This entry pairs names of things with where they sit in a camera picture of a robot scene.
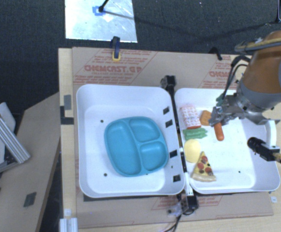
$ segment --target toy pizza slice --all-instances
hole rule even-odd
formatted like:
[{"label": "toy pizza slice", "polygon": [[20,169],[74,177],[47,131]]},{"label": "toy pizza slice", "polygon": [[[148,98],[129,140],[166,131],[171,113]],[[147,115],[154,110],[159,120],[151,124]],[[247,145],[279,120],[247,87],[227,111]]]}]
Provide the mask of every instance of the toy pizza slice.
[{"label": "toy pizza slice", "polygon": [[208,158],[203,151],[200,153],[200,157],[195,165],[191,177],[194,180],[203,182],[212,182],[217,180],[208,162]]}]

